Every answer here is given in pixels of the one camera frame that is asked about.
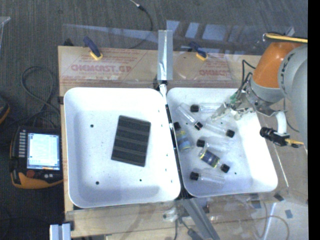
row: plastic bottle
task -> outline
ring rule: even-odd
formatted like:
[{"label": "plastic bottle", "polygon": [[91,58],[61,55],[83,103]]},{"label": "plastic bottle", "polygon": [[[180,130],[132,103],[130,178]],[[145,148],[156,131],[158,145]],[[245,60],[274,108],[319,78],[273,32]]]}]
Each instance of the plastic bottle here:
[{"label": "plastic bottle", "polygon": [[186,119],[189,123],[191,123],[198,131],[204,126],[199,120],[192,114],[189,110],[189,107],[185,103],[181,103],[177,108],[176,111],[180,116]]},{"label": "plastic bottle", "polygon": [[184,151],[190,149],[192,144],[189,140],[187,133],[181,129],[179,122],[173,123],[174,131],[175,131],[175,138],[176,144],[178,146],[179,151]]},{"label": "plastic bottle", "polygon": [[214,171],[209,168],[205,168],[199,172],[192,171],[190,173],[190,179],[193,181],[201,181],[203,183],[214,183],[218,187],[222,187],[225,184],[225,177],[214,173]]},{"label": "plastic bottle", "polygon": [[230,169],[230,166],[222,163],[220,161],[220,157],[212,153],[207,146],[204,146],[204,148],[202,148],[202,150],[198,154],[198,157],[211,167],[218,168],[224,173],[227,173]]},{"label": "plastic bottle", "polygon": [[219,108],[220,103],[200,103],[193,104],[190,106],[190,111],[192,113],[202,112],[202,113],[213,113]]},{"label": "plastic bottle", "polygon": [[202,137],[196,141],[196,146],[200,148],[207,146],[219,153],[226,153],[229,151],[229,142],[224,137]]},{"label": "plastic bottle", "polygon": [[221,136],[227,136],[229,138],[233,138],[235,136],[234,130],[225,128],[224,126],[218,124],[217,122],[212,122],[210,118],[205,122],[204,127],[210,130],[211,132]]}]

